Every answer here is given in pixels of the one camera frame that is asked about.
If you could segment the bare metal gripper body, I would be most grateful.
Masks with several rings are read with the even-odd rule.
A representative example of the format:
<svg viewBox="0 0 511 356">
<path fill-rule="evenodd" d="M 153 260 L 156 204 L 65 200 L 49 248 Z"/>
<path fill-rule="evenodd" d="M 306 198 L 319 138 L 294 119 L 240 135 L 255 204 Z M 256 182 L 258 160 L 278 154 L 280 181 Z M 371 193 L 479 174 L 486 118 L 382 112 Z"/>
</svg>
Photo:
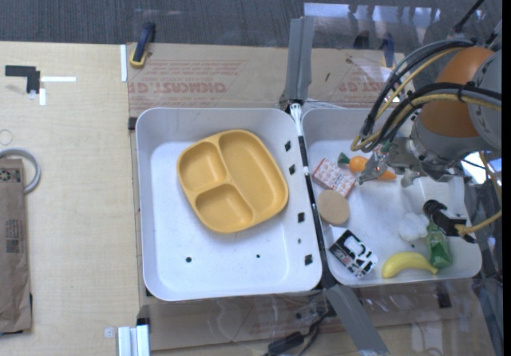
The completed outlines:
<svg viewBox="0 0 511 356">
<path fill-rule="evenodd" d="M 411 169 L 419 172 L 418 178 L 447 182 L 454 176 L 450 168 L 464 156 L 463 147 L 460 137 L 399 136 L 390 143 L 386 163 L 401 176 Z"/>
</svg>

